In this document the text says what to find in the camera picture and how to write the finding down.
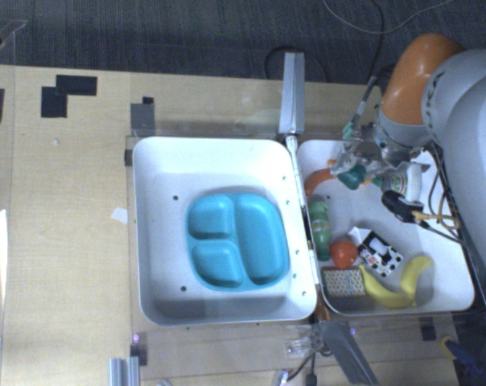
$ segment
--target white cable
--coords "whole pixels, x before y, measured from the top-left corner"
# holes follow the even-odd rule
[[[329,11],[329,13],[331,13],[334,17],[336,17],[338,20],[340,20],[342,23],[346,24],[347,26],[350,26],[350,27],[352,27],[356,30],[359,30],[359,31],[363,31],[364,33],[369,33],[370,35],[387,35],[388,33],[392,33],[394,31],[400,29],[401,27],[405,26],[407,23],[409,23],[415,17],[419,16],[421,13],[425,13],[426,11],[436,9],[438,7],[441,7],[441,6],[445,6],[446,4],[453,2],[454,0],[446,0],[445,2],[441,2],[441,3],[435,4],[433,6],[429,6],[425,9],[420,10],[420,11],[417,11],[416,13],[414,13],[410,17],[408,17],[406,20],[399,23],[397,26],[395,26],[391,29],[388,29],[386,31],[367,30],[367,29],[364,29],[362,27],[356,26],[355,24],[348,22],[344,18],[341,18],[339,15],[337,15],[334,11],[332,11],[331,7],[329,7],[329,5],[327,4],[327,0],[322,0],[322,1],[323,1],[323,5]]]

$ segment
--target wooden table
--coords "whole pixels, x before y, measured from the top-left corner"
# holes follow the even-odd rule
[[[55,86],[57,74],[96,76],[97,95],[69,96],[67,118],[42,118],[41,88]],[[0,139],[12,138],[11,155],[8,147],[0,149],[4,166],[5,161],[12,161],[11,172],[10,168],[0,170],[3,182],[11,178],[6,188],[10,242],[3,326],[0,322],[1,385],[107,385],[109,358],[128,356],[137,316],[130,290],[134,274],[130,272],[129,228],[111,217],[117,207],[127,208],[124,152],[130,135],[130,104],[153,97],[158,131],[181,132],[187,122],[195,133],[216,136],[230,131],[236,121],[278,109],[282,84],[0,66],[0,87],[6,87],[4,106],[14,109],[12,118],[6,117],[0,125]],[[363,91],[362,86],[307,84],[307,132],[313,137],[338,136]],[[368,118],[379,96],[373,92]],[[270,325],[270,331],[266,327],[261,325],[255,333],[287,332],[276,325]],[[451,324],[437,329],[439,337],[453,334]],[[236,369],[230,365],[216,366],[220,356],[209,355],[209,339],[200,332],[194,344],[188,344],[187,328],[181,333],[159,330],[160,339],[167,339],[173,349],[166,362],[172,366],[175,362],[169,368],[174,386],[271,382],[273,367],[257,362],[263,354],[253,358],[257,369],[248,372],[249,363],[244,372],[233,373]],[[227,338],[238,330],[220,329]],[[452,362],[435,342],[423,342],[417,327],[400,325],[388,333],[369,327],[363,333],[361,347],[383,384],[458,384]],[[259,344],[266,335],[255,339]],[[285,354],[283,343],[284,339],[277,339],[274,353]],[[184,354],[191,349],[196,353]],[[249,349],[238,353],[252,362],[247,355],[255,352]],[[186,358],[190,365],[184,363]],[[199,361],[216,370],[201,372]],[[294,368],[300,361],[289,362],[288,367]],[[347,383],[333,358],[318,359],[318,364],[319,384]],[[148,380],[142,384],[155,385],[163,375],[168,376],[147,368]],[[303,384],[303,378],[292,384]]]

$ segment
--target yellow banana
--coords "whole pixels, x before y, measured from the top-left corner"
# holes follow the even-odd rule
[[[404,307],[415,306],[414,300],[407,294],[386,289],[374,276],[366,271],[365,265],[360,265],[359,268],[363,274],[366,293],[373,300],[390,309],[403,309]]]
[[[423,272],[429,265],[432,264],[432,259],[428,256],[417,256],[411,259],[401,277],[401,287],[402,290],[414,301],[414,294],[417,291],[418,276]]]

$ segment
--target blue divided tray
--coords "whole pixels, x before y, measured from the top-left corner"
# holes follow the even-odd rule
[[[196,277],[215,290],[255,290],[288,270],[286,233],[277,208],[250,193],[208,195],[189,207],[187,248]]]

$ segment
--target orange sausage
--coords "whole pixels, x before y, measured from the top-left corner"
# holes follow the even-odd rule
[[[312,195],[316,187],[321,184],[321,182],[325,182],[326,180],[333,178],[334,176],[331,174],[330,167],[311,173],[307,176],[307,179],[304,182],[304,191],[306,192],[306,196],[309,197]]]

